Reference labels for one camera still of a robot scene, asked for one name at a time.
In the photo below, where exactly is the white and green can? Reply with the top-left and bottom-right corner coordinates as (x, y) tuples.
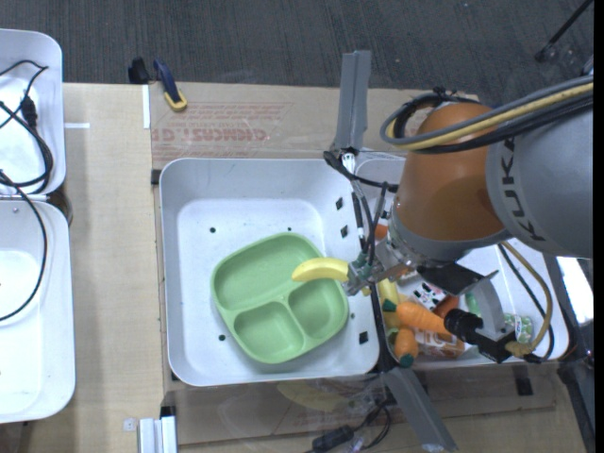
(501, 312), (535, 343)

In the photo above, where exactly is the green divided plate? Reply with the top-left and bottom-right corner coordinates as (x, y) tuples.
(210, 232), (351, 364)

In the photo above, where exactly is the white plastic tray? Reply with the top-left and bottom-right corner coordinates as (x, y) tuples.
(353, 148), (571, 373)
(159, 157), (381, 388)

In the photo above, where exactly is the white carton with black print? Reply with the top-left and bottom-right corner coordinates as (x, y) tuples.
(409, 282), (448, 310)

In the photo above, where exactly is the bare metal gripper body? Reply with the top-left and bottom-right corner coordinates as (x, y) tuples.
(365, 241), (421, 284)

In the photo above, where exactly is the orange carrot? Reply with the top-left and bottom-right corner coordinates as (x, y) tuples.
(381, 298), (453, 337)
(393, 327), (421, 369)
(432, 294), (461, 319)

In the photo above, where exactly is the black cylinder on white bracket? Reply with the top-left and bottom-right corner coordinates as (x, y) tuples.
(442, 271), (515, 364)

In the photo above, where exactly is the thin black and white rod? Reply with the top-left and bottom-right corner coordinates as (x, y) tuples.
(350, 187), (367, 253)

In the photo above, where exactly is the brown cardboard board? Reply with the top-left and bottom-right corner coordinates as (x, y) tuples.
(148, 81), (559, 446)

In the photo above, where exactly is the orange packet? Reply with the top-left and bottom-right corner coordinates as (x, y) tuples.
(413, 327), (466, 361)

